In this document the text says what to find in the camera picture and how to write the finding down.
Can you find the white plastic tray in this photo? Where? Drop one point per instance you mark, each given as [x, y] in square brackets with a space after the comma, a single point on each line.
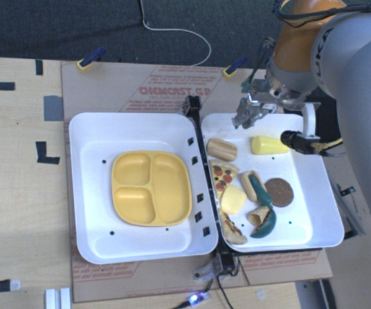
[92, 188]
[310, 188]

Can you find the brown round biscuit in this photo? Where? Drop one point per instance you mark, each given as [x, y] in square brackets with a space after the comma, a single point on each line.
[280, 192]

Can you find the dark green curved toy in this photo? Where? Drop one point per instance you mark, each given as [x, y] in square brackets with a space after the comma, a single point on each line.
[260, 192]

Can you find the brown cardboard board red print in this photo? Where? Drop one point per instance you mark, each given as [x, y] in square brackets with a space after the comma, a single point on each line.
[108, 89]

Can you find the thin black rod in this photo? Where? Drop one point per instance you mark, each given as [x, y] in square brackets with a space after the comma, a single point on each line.
[205, 159]

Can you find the tan ice cream cone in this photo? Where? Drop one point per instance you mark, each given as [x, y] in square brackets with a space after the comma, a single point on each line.
[258, 216]

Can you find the pizza slice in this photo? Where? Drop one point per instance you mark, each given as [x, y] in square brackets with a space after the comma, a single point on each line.
[222, 174]
[231, 230]

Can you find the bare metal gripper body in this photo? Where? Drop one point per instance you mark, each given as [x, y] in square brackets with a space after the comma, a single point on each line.
[264, 92]

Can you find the pale yellow round toy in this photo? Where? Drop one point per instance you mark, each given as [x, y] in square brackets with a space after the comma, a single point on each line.
[233, 200]

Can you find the tan bread roll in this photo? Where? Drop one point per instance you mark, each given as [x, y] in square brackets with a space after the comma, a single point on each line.
[222, 149]

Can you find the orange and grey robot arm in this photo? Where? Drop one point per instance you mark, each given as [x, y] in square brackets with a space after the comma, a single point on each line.
[342, 60]

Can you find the black cylinder on white bracket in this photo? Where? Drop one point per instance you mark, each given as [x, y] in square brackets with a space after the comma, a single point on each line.
[296, 140]

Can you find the tan hot dog bun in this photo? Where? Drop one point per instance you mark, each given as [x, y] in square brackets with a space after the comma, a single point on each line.
[246, 182]

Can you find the green watermelon slice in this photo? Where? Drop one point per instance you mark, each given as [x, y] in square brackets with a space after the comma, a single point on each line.
[268, 227]

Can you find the yellow divided plate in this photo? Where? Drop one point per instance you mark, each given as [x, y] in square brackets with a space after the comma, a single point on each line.
[169, 188]

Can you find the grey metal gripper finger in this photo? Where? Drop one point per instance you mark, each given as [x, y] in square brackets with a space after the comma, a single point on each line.
[254, 114]
[240, 117]

